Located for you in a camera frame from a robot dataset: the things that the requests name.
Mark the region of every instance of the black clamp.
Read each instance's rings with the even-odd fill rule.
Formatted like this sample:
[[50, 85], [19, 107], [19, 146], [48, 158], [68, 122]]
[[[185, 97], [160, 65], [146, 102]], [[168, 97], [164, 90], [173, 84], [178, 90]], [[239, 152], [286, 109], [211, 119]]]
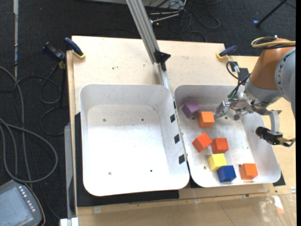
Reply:
[[166, 54], [166, 53], [163, 53], [163, 52], [160, 52], [160, 51], [155, 51], [154, 53], [155, 55], [155, 58], [156, 58], [156, 61], [157, 63], [161, 64], [161, 69], [163, 71], [166, 71], [166, 64], [165, 64], [165, 61], [168, 60], [170, 58], [170, 54]]

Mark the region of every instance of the empty white tray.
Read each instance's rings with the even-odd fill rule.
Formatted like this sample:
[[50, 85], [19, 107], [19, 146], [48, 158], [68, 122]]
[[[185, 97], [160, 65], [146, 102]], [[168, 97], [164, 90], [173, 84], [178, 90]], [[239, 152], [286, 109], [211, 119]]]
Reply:
[[[174, 91], [174, 98], [179, 114], [183, 133], [187, 161], [193, 180], [202, 187], [230, 186], [256, 183], [274, 183], [281, 176], [280, 168], [271, 144], [260, 139], [255, 131], [259, 126], [264, 126], [262, 117], [257, 113], [246, 114], [235, 121], [232, 109], [220, 118], [210, 128], [198, 126], [198, 114], [187, 118], [182, 111], [182, 106], [194, 99], [200, 106], [200, 111], [214, 112], [217, 106], [235, 88], [231, 85], [181, 85]], [[192, 141], [202, 133], [214, 140], [216, 137], [227, 138], [229, 150], [224, 154], [227, 165], [233, 165], [236, 179], [231, 183], [220, 183], [216, 171], [211, 171], [208, 158], [212, 155], [211, 146], [198, 152]], [[243, 163], [256, 163], [258, 176], [251, 181], [240, 178], [239, 165]]]
[[80, 91], [83, 183], [105, 196], [189, 181], [171, 92], [162, 85], [88, 84]]

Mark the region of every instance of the block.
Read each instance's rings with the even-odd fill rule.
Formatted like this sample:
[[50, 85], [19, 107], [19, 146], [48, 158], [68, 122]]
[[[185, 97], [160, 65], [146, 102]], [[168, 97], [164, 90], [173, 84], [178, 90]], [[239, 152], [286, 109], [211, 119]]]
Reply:
[[195, 115], [199, 111], [199, 109], [200, 107], [194, 99], [186, 102], [182, 107], [182, 111], [187, 116], [187, 118]]
[[217, 137], [211, 143], [213, 154], [225, 153], [229, 150], [228, 141], [224, 137]]
[[204, 150], [207, 146], [209, 146], [212, 143], [212, 140], [210, 137], [204, 132], [203, 134], [196, 137], [192, 144], [197, 149], [198, 152]]
[[208, 158], [208, 162], [211, 171], [216, 171], [222, 166], [227, 166], [226, 158], [223, 153], [212, 154]]
[[255, 163], [244, 163], [239, 168], [240, 177], [242, 180], [253, 180], [258, 176], [258, 171]]
[[217, 174], [221, 183], [232, 182], [236, 178], [236, 173], [233, 165], [221, 166], [217, 170]]
[[198, 126], [200, 128], [212, 127], [215, 123], [215, 119], [212, 111], [201, 111], [198, 115]]

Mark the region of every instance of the tripod leg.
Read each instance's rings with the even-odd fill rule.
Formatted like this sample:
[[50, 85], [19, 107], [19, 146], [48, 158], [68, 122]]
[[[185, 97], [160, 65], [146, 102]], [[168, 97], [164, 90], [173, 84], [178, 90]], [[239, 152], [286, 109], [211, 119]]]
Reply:
[[280, 2], [272, 11], [270, 11], [263, 19], [256, 23], [256, 26], [259, 27], [264, 20], [266, 20], [272, 13], [274, 13], [282, 4], [284, 4], [287, 0], [283, 0]]

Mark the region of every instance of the tray with blocks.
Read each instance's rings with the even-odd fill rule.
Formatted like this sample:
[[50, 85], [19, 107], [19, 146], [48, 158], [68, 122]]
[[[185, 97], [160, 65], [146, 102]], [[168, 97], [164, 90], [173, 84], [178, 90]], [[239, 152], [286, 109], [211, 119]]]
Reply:
[[201, 187], [274, 183], [281, 171], [271, 144], [255, 131], [256, 113], [214, 119], [213, 112], [235, 85], [181, 85], [174, 91], [182, 139], [192, 179]]

